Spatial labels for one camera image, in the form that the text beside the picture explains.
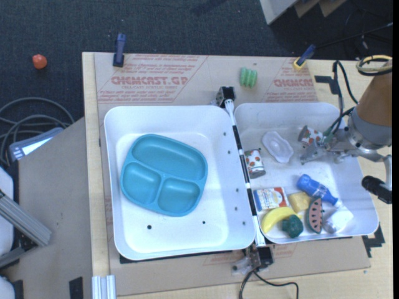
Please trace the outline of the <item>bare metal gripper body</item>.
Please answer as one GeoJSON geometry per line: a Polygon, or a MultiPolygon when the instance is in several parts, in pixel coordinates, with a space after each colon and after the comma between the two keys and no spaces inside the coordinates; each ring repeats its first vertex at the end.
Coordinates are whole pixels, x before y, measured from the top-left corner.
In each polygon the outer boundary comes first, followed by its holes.
{"type": "Polygon", "coordinates": [[[324,148],[332,153],[334,161],[341,163],[345,158],[363,157],[380,162],[380,145],[374,144],[361,135],[355,128],[340,128],[323,140],[324,148]]]}

